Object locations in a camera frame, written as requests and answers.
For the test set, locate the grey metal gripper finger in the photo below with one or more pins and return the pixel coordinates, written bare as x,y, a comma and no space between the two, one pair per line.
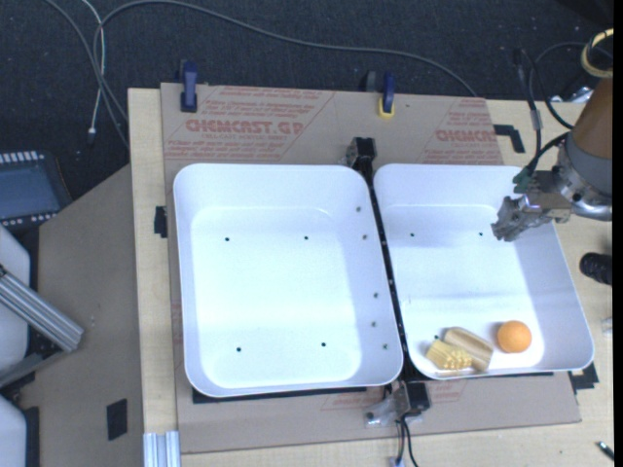
507,214
522,226

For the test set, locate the yellow toy corn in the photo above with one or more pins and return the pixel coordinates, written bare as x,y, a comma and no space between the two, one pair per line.
448,355

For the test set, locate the white plastic tray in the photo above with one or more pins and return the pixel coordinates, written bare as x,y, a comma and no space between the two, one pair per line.
457,275
277,285

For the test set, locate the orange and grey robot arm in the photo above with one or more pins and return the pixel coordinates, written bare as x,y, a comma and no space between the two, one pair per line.
595,129

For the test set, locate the thin black rod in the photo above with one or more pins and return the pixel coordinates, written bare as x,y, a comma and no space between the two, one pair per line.
387,265

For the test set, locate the orange ball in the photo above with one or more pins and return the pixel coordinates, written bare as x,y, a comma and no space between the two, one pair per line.
514,336

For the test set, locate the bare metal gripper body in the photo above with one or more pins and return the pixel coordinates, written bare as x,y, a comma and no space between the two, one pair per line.
552,197

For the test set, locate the brown cardboard board, red print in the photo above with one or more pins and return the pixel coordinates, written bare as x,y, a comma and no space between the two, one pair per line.
311,124

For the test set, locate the black cylinder on white bracket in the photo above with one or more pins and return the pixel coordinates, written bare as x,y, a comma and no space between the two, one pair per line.
597,266

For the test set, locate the tan toy bread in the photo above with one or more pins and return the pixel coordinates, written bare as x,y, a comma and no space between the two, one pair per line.
474,346

